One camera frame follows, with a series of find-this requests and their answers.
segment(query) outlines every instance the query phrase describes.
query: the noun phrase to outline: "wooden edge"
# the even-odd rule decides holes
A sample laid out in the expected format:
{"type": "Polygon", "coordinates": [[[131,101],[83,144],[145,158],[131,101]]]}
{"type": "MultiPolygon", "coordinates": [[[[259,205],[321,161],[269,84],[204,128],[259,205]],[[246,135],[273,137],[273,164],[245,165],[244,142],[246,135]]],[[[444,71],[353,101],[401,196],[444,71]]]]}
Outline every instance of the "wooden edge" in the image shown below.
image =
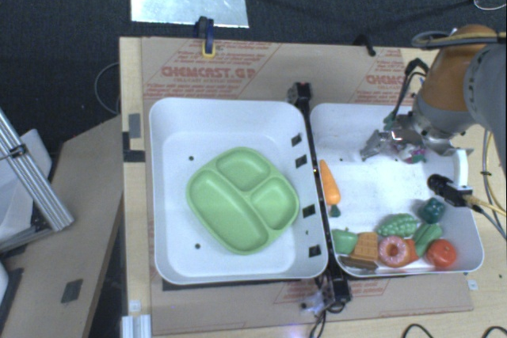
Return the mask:
{"type": "MultiPolygon", "coordinates": [[[[129,115],[139,114],[140,137],[130,138],[132,150],[144,150],[141,39],[120,38],[122,132],[129,115]]],[[[128,315],[151,313],[146,170],[144,162],[124,162],[125,249],[128,315]]]]}

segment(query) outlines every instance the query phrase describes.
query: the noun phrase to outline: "green plate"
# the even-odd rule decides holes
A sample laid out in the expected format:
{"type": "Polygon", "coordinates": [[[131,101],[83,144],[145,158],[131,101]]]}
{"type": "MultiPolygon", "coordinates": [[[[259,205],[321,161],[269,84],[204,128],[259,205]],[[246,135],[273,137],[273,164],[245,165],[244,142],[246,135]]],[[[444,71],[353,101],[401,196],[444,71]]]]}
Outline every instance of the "green plate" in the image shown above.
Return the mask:
{"type": "Polygon", "coordinates": [[[271,244],[294,222],[299,199],[291,184],[256,150],[228,150],[197,170],[187,202],[208,231],[233,253],[271,244]]]}

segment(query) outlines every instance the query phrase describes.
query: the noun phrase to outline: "pink donut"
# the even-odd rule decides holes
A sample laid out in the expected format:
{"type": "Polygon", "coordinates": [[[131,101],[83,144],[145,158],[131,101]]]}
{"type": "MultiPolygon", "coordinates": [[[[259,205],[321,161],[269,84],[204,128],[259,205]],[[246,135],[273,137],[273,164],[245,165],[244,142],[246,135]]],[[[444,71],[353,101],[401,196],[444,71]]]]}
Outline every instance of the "pink donut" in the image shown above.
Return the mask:
{"type": "Polygon", "coordinates": [[[379,244],[379,258],[390,268],[400,268],[410,262],[409,246],[403,238],[390,235],[379,244]]]}

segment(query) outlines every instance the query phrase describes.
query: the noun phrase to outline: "cardboard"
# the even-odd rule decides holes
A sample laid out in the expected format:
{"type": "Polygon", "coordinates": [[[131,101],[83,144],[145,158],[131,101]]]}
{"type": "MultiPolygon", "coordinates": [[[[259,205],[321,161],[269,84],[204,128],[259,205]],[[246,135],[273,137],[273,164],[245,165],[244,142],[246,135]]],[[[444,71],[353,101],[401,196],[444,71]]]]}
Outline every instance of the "cardboard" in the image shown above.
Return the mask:
{"type": "MultiPolygon", "coordinates": [[[[163,97],[281,101],[294,82],[311,83],[314,106],[323,102],[394,104],[403,70],[413,52],[377,48],[372,58],[362,47],[216,41],[216,57],[204,59],[200,54],[201,41],[194,39],[143,38],[131,42],[129,47],[129,58],[135,58],[128,61],[131,70],[122,83],[135,78],[136,69],[142,77],[141,89],[135,91],[143,95],[151,262],[151,303],[145,309],[152,316],[153,335],[313,323],[314,315],[302,311],[301,303],[317,291],[314,280],[186,288],[162,281],[153,263],[148,112],[163,97]]],[[[423,52],[421,58],[430,64],[434,56],[435,52],[423,52]]],[[[132,99],[125,103],[138,105],[132,99]]],[[[124,115],[132,113],[138,112],[124,109],[124,115]]],[[[473,308],[461,274],[354,280],[350,286],[353,300],[331,321],[473,308]]]]}

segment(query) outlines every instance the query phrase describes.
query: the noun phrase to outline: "toy tomato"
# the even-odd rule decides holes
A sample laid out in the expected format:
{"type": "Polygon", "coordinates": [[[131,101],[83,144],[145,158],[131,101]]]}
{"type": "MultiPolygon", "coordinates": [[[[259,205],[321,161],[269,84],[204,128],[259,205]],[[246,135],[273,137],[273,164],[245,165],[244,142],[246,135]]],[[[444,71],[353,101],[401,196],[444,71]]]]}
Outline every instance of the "toy tomato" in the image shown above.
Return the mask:
{"type": "Polygon", "coordinates": [[[432,242],[426,252],[426,260],[438,268],[448,268],[456,261],[456,249],[447,240],[432,242]]]}

